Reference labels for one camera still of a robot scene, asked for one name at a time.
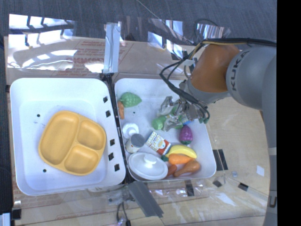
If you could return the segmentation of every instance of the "yellow banana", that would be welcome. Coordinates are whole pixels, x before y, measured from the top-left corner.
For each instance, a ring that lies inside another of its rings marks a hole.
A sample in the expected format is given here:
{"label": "yellow banana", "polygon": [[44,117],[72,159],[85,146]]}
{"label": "yellow banana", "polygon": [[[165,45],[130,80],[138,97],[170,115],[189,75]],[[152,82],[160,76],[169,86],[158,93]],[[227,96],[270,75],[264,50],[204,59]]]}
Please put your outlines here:
{"label": "yellow banana", "polygon": [[166,157],[169,157],[171,153],[177,153],[177,154],[184,154],[186,156],[189,156],[191,158],[196,158],[197,153],[190,147],[186,145],[173,145],[169,152],[165,155]]}

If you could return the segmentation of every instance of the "white cable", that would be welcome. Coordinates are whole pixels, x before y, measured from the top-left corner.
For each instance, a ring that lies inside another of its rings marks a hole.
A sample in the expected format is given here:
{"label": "white cable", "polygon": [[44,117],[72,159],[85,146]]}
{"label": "white cable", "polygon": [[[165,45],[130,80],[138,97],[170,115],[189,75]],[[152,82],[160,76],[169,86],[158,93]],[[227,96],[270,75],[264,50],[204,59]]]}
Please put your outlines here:
{"label": "white cable", "polygon": [[148,10],[151,14],[153,14],[157,19],[160,19],[157,15],[155,15],[152,11],[150,11],[143,3],[141,3],[139,0],[136,0],[139,2],[146,10]]}

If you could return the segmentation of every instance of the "purple eggplant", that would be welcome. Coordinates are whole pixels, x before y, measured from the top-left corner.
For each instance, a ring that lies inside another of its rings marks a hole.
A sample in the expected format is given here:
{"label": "purple eggplant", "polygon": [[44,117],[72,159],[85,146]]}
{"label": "purple eggplant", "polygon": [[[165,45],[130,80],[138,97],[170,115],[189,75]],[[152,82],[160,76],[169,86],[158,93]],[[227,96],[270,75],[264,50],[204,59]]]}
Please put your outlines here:
{"label": "purple eggplant", "polygon": [[192,142],[193,135],[192,135],[192,131],[191,131],[189,126],[184,125],[181,128],[180,135],[179,135],[179,140],[184,145],[188,145]]}

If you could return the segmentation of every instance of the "plastic wrap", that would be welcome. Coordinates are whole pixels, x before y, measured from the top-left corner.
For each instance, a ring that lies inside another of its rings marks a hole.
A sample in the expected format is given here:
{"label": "plastic wrap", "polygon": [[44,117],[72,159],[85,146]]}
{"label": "plastic wrap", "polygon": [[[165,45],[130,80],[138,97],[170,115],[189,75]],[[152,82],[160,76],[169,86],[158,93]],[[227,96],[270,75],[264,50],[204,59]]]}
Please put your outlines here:
{"label": "plastic wrap", "polygon": [[[24,77],[101,78],[104,73],[112,73],[113,82],[125,77],[159,78],[165,66],[190,53],[202,39],[229,37],[229,28],[207,22],[118,17],[110,23],[89,24],[11,15],[7,84]],[[171,79],[185,78],[185,68],[178,67]],[[261,115],[232,98],[210,105],[209,110],[206,128],[216,173],[205,179],[145,182],[164,211],[163,218],[145,218],[125,185],[27,196],[18,189],[13,171],[14,201],[22,209],[16,225],[61,219],[70,224],[89,220],[91,225],[118,225],[125,222],[125,211],[136,225],[143,225],[143,219],[147,225],[175,225],[214,220],[234,224],[232,219],[235,223],[242,219],[243,224],[250,218],[254,218],[251,225],[262,224],[269,192],[269,156]]]}

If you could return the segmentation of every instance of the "dark gray floor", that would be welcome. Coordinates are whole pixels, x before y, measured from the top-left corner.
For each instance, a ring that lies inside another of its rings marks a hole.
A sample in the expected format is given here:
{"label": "dark gray floor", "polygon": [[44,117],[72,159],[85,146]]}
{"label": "dark gray floor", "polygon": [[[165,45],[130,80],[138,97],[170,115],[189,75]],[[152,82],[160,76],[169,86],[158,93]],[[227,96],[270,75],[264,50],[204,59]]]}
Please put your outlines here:
{"label": "dark gray floor", "polygon": [[[188,23],[208,19],[230,28],[230,37],[233,38],[277,39],[277,0],[0,0],[0,39],[9,33],[9,14],[69,19],[90,24],[116,22],[119,16]],[[0,64],[1,214],[12,206],[5,59],[2,49]]]}

